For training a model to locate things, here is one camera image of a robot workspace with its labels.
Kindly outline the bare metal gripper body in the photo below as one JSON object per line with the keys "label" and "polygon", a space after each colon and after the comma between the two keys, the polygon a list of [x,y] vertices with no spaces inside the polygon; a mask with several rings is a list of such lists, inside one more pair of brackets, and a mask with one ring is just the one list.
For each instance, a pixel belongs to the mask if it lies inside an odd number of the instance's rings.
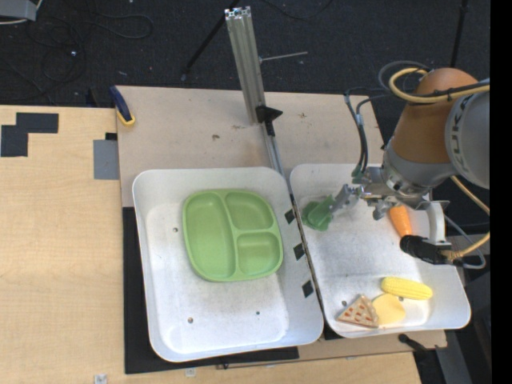
{"label": "bare metal gripper body", "polygon": [[417,210],[424,203],[431,187],[404,178],[392,166],[369,166],[361,179],[367,201],[388,205],[406,205]]}

